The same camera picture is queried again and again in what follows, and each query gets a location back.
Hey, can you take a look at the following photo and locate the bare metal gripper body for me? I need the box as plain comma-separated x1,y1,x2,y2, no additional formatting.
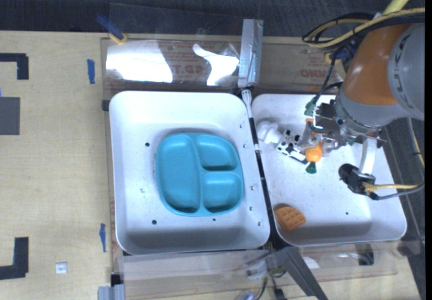
311,101,386,149

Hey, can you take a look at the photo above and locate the orange carrot with green top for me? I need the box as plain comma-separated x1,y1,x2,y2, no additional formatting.
304,142,324,175

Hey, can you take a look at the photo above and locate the white plastic toy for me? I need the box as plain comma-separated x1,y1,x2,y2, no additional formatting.
256,118,281,145

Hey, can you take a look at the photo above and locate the thin black and white rod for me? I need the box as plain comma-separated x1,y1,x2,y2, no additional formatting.
240,89,277,243

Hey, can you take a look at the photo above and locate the white plastic tray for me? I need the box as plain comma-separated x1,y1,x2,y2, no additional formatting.
108,90,271,256
251,93,408,247

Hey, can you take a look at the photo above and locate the orange waffle biscuit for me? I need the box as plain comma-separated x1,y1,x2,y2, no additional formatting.
273,203,307,234

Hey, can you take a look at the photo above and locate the blue divided plate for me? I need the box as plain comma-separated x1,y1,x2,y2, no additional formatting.
155,132,245,218

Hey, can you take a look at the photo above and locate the black cylinder on white bracket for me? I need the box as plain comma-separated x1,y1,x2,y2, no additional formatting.
338,138,378,195

